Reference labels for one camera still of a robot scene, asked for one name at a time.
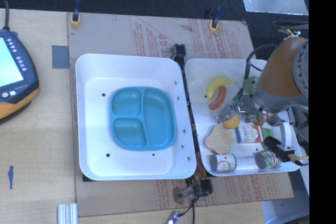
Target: tin can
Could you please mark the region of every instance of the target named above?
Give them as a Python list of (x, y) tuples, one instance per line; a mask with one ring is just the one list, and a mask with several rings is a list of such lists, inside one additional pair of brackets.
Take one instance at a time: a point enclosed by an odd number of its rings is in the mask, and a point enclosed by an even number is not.
[(281, 163), (281, 160), (271, 150), (257, 153), (255, 160), (260, 169), (265, 169)]
[(233, 154), (212, 155), (210, 167), (215, 173), (232, 172), (236, 169), (236, 157)]

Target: yellow banana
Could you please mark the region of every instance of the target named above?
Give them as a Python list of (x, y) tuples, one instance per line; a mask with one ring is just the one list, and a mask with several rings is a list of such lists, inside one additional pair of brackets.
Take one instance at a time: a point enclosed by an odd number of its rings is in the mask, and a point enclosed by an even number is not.
[(205, 95), (208, 99), (212, 99), (212, 97), (214, 97), (215, 95), (216, 90), (220, 86), (233, 83), (235, 83), (234, 80), (229, 80), (226, 77), (223, 76), (216, 77), (212, 81), (210, 81), (209, 84), (206, 86)]

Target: blue divided plate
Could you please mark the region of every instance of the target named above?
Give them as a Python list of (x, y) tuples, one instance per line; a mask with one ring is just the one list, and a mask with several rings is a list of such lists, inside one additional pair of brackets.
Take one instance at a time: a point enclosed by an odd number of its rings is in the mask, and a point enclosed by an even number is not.
[(110, 119), (115, 141), (127, 150), (163, 150), (176, 138), (172, 101), (157, 88), (117, 90), (111, 97)]

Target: wooden table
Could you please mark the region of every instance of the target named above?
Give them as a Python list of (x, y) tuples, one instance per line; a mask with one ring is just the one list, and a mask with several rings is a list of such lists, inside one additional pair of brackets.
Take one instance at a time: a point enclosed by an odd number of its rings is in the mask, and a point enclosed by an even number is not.
[[(5, 11), (0, 9), (0, 24)], [(52, 45), (67, 46), (67, 13), (9, 11), (9, 27), (31, 54), (41, 91), (0, 125), (0, 223), (57, 223), (58, 204), (76, 203), (69, 69), (53, 69)], [(13, 189), (8, 171), (13, 166)], [(165, 223), (172, 210), (79, 218), (78, 223)], [(195, 208), (195, 223), (264, 223), (259, 202)], [(179, 224), (192, 223), (190, 210)]]

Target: cardboard sheet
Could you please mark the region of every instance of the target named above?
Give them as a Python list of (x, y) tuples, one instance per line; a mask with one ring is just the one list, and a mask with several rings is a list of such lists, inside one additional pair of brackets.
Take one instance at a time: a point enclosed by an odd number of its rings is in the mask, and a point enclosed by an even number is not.
[[(75, 63), (87, 53), (167, 57), (174, 44), (184, 44), (186, 61), (193, 58), (246, 59), (253, 50), (247, 25), (219, 21), (216, 33), (210, 20), (147, 16), (81, 14), (80, 23), (67, 16), (72, 123), (75, 152), (76, 196), (79, 217), (126, 212), (185, 208), (176, 203), (173, 190), (185, 180), (127, 180), (94, 182), (79, 167)], [(214, 192), (195, 206), (235, 204), (292, 198), (288, 173), (211, 178)]]

